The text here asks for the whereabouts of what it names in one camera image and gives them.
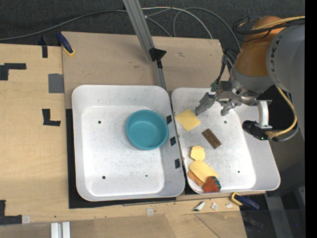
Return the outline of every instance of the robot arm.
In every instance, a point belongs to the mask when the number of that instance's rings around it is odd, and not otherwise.
[[[258,106],[262,123],[256,124],[253,131],[259,135],[262,133],[263,137],[256,137],[267,139],[267,136],[278,136],[279,133],[268,132],[272,130],[268,126],[268,117],[261,116],[266,114],[266,109],[263,101],[257,100],[261,93],[276,85],[278,89],[292,95],[295,116],[293,125],[296,124],[297,116],[305,139],[305,19],[263,17],[257,19],[249,32],[230,71],[229,81],[220,81],[218,78],[211,85],[211,92],[215,93],[204,95],[195,109],[196,115],[206,111],[215,101],[223,106],[222,116],[241,104]],[[243,128],[251,128],[250,123]]]

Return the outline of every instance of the yellow cheese slice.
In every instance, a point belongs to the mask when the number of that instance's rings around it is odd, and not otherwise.
[[[190,157],[195,161],[202,161],[205,159],[205,151],[200,145],[193,146],[192,151],[190,152]]]
[[[209,177],[218,178],[218,174],[204,161],[193,161],[189,165],[189,169],[204,183],[207,182]]]
[[[190,109],[179,113],[175,118],[180,122],[186,131],[190,131],[201,123],[197,116]]]

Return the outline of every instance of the metal pole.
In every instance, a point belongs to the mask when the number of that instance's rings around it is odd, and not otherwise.
[[[144,18],[139,0],[123,0],[123,3],[128,12],[134,31],[144,51],[145,58],[147,62],[151,62],[153,64],[157,85],[166,89],[163,70],[158,67],[156,61],[152,61],[150,56],[150,49],[155,47],[149,31],[149,27]]]

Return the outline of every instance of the teal bowl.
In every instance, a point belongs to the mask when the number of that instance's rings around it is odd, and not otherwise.
[[[127,136],[139,150],[153,150],[162,146],[168,137],[166,121],[150,110],[134,112],[126,123]]]

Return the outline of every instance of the white plate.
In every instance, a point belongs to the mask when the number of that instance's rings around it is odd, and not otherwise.
[[[208,88],[178,88],[171,99],[175,115],[195,107],[208,92]],[[179,144],[186,172],[193,161],[190,151],[200,145],[205,149],[205,162],[219,175],[221,192],[274,190],[280,184],[280,176],[272,150],[267,140],[260,141],[242,129],[245,120],[259,120],[257,107],[238,106],[222,116],[222,106],[215,102],[207,111],[197,117],[201,124],[187,132],[175,120]],[[222,143],[216,149],[207,142],[202,132],[210,129]],[[201,186],[188,178],[190,187],[199,194],[206,194]]]
[[[174,197],[185,186],[168,93],[158,86],[82,85],[72,94],[76,187],[89,201]],[[151,151],[136,149],[125,125],[138,110],[152,110],[169,137]]]

